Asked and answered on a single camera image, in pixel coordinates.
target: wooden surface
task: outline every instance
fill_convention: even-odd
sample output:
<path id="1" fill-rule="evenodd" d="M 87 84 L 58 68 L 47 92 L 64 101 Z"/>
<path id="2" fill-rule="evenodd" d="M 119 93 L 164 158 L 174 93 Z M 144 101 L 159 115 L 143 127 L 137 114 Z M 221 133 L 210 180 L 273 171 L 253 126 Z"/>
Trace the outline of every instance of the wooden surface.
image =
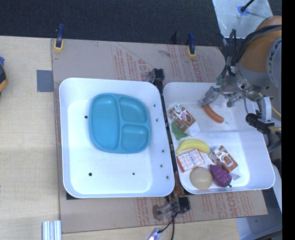
<path id="1" fill-rule="evenodd" d="M 37 70 L 52 70 L 51 39 L 0 36 L 0 56 L 8 74 L 0 97 L 0 240 L 40 240 L 42 222 L 60 220 L 54 97 L 37 91 Z M 70 233 L 62 239 L 144 240 L 154 228 Z M 171 234 L 169 226 L 160 239 Z M 175 224 L 174 239 L 240 238 L 236 220 L 224 219 Z"/>

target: hot dog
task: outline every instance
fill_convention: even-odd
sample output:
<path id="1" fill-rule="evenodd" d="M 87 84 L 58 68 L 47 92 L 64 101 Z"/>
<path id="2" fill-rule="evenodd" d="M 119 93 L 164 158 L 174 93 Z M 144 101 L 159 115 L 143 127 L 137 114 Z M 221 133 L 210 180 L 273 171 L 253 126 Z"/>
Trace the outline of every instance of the hot dog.
<path id="1" fill-rule="evenodd" d="M 205 113 L 212 118 L 215 122 L 221 124 L 224 121 L 224 118 L 213 111 L 209 104 L 203 106 Z"/>

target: purple eggplant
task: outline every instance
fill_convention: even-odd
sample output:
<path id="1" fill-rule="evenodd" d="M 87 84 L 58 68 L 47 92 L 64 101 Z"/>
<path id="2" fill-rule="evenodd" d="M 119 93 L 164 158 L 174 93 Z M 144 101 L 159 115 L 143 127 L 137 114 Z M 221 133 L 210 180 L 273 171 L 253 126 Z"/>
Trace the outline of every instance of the purple eggplant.
<path id="1" fill-rule="evenodd" d="M 230 185 L 232 181 L 232 176 L 224 169 L 222 169 L 219 165 L 210 164 L 209 171 L 212 174 L 213 180 L 220 187 L 232 187 Z"/>

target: cardboard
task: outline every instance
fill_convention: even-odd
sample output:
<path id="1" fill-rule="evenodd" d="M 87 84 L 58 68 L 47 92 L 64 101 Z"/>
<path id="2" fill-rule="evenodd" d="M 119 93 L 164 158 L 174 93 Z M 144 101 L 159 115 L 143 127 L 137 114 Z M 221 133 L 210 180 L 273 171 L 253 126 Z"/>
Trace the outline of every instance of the cardboard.
<path id="1" fill-rule="evenodd" d="M 197 46 L 190 58 L 186 45 L 64 40 L 62 50 L 51 40 L 54 109 L 58 161 L 60 219 L 63 233 L 164 225 L 153 207 L 167 203 L 164 197 L 89 198 L 69 196 L 63 185 L 59 86 L 67 78 L 145 81 L 149 72 L 163 69 L 163 84 L 214 83 L 225 60 L 216 47 Z M 175 222 L 186 223 L 267 214 L 261 190 L 188 195 L 191 209 Z"/>

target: yellow banana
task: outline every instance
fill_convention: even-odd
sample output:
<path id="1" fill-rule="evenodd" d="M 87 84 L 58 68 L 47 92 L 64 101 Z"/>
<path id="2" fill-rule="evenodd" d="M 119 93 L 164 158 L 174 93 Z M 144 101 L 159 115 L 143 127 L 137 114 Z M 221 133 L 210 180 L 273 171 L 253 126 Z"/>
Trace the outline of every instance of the yellow banana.
<path id="1" fill-rule="evenodd" d="M 197 149 L 204 153 L 210 153 L 210 148 L 208 144 L 206 144 L 203 140 L 196 139 L 196 138 L 183 140 L 180 143 L 178 149 L 175 151 L 175 153 L 178 154 L 179 152 L 183 150 L 189 150 L 189 149 L 193 149 L 193 150 Z"/>

